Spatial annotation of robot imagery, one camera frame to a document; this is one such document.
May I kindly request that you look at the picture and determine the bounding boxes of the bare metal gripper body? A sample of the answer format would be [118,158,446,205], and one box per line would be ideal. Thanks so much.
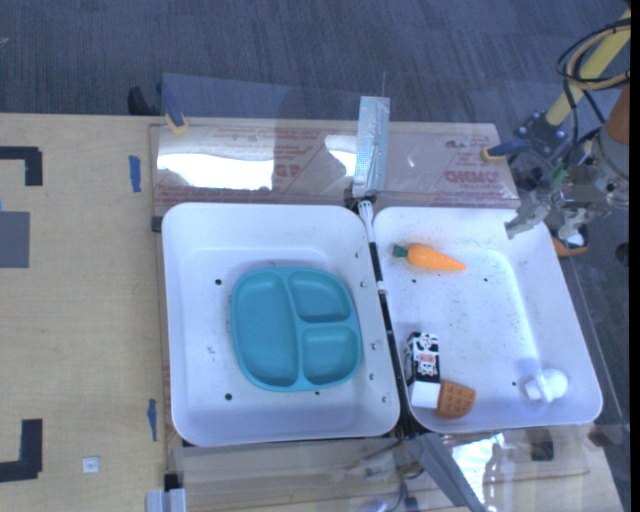
[547,163,631,211]

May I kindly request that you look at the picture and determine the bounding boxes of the orange and white toy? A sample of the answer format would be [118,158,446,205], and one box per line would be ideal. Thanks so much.
[550,223,591,259]

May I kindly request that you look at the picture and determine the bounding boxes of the orange toy carrot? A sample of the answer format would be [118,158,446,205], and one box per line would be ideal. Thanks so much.
[391,242,468,273]

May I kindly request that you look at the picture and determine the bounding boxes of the white plastic tray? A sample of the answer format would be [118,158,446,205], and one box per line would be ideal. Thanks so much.
[372,205,605,436]
[160,201,402,448]

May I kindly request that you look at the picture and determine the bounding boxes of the black and white milk carton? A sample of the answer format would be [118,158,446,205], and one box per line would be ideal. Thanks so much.
[403,331,443,411]

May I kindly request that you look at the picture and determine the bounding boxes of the orange waffle biscuit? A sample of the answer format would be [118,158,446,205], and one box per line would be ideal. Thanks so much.
[433,379,478,420]

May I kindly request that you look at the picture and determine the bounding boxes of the brown cardboard board, red print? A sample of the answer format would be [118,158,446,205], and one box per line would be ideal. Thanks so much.
[148,117,609,501]

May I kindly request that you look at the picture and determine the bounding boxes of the teal divided plate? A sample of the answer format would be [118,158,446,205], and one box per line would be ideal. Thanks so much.
[229,266,364,393]

